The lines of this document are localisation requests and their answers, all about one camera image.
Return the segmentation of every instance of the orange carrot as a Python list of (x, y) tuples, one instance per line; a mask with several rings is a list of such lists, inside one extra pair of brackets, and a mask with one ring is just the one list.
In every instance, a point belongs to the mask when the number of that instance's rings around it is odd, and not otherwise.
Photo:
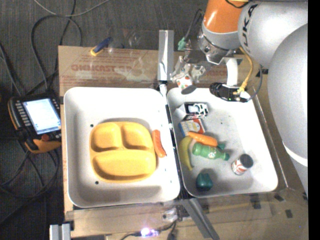
[(203, 145), (208, 145), (208, 146), (212, 146), (212, 147), (218, 146), (218, 141), (214, 137), (207, 136), (207, 135), (197, 133), (194, 131), (189, 131), (188, 135)]
[(164, 158), (167, 155), (167, 153), (164, 150), (164, 148), (162, 147), (159, 130), (152, 131), (152, 142), (153, 142), (154, 151), (155, 151), (156, 155), (159, 158)]

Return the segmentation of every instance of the controller screen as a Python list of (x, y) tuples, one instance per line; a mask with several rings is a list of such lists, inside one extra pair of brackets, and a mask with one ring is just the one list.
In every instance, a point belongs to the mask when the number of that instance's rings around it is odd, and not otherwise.
[(38, 135), (61, 129), (61, 120), (49, 98), (22, 103)]

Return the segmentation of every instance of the yellow banana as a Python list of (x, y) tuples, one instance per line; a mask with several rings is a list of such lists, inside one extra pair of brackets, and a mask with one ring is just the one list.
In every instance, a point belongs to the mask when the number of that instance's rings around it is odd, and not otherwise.
[(193, 169), (189, 159), (189, 145), (193, 139), (190, 136), (184, 137), (178, 145), (178, 155), (181, 163), (183, 163), (189, 171)]

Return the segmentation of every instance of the yellow plate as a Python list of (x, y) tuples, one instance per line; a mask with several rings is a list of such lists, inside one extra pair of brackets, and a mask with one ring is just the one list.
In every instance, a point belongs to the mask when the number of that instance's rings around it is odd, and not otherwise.
[(136, 122), (105, 122), (90, 133), (90, 160), (105, 182), (128, 183), (148, 178), (156, 169), (156, 154), (147, 128)]

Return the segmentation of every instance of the handheld controller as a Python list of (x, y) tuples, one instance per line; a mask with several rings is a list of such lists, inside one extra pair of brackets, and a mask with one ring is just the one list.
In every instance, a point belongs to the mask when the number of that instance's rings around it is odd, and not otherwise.
[(60, 106), (53, 93), (12, 97), (8, 109), (17, 136), (30, 152), (61, 146)]

